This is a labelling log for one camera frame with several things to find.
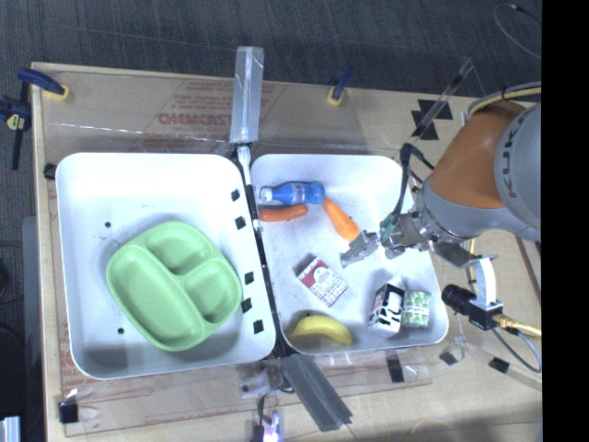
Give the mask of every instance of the green plate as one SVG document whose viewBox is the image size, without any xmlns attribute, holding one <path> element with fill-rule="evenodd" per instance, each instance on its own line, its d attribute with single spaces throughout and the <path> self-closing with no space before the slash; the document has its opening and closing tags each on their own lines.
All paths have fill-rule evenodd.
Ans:
<svg viewBox="0 0 589 442">
<path fill-rule="evenodd" d="M 204 341 L 242 299 L 231 264 L 201 231 L 181 221 L 153 227 L 117 250 L 107 283 L 149 342 L 172 352 Z"/>
</svg>

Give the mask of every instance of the blue bottle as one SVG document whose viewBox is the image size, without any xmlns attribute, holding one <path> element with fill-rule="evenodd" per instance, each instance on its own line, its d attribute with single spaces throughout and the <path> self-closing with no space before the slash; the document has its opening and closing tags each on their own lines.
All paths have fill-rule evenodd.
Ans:
<svg viewBox="0 0 589 442">
<path fill-rule="evenodd" d="M 289 181 L 276 187 L 263 187 L 260 197 L 267 202 L 276 200 L 284 204 L 322 204 L 325 188 L 318 181 Z"/>
</svg>

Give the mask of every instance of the white bottle cap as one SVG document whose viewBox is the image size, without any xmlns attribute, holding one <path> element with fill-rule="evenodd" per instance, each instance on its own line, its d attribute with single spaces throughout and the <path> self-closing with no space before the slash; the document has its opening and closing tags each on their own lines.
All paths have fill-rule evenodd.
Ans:
<svg viewBox="0 0 589 442">
<path fill-rule="evenodd" d="M 260 190 L 260 198 L 264 201 L 269 202 L 272 199 L 272 188 L 264 187 Z"/>
</svg>

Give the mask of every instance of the gray floor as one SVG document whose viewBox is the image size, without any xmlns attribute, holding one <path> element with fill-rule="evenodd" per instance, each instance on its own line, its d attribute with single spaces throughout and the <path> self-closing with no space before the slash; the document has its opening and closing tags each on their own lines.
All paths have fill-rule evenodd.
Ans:
<svg viewBox="0 0 589 442">
<path fill-rule="evenodd" d="M 269 80 L 440 94 L 466 57 L 476 75 L 458 95 L 541 78 L 542 0 L 0 0 L 0 93 L 18 97 L 32 61 L 231 76 L 235 48 L 264 48 Z M 526 48 L 522 49 L 504 29 Z M 22 221 L 34 215 L 25 134 L 11 170 L 13 132 L 0 126 L 0 260 L 10 273 L 0 323 L 23 335 Z"/>
</svg>

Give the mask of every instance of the carrot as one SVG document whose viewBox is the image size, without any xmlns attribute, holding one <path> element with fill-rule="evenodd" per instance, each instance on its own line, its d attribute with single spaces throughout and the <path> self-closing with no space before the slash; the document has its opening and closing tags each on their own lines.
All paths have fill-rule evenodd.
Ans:
<svg viewBox="0 0 589 442">
<path fill-rule="evenodd" d="M 262 208 L 260 209 L 260 221 L 276 223 L 278 221 L 289 221 L 308 213 L 306 204 L 293 204 L 284 208 Z"/>
<path fill-rule="evenodd" d="M 329 219 L 336 230 L 348 242 L 352 242 L 360 235 L 360 228 L 346 213 L 327 196 L 323 200 L 323 207 L 328 212 Z"/>
</svg>

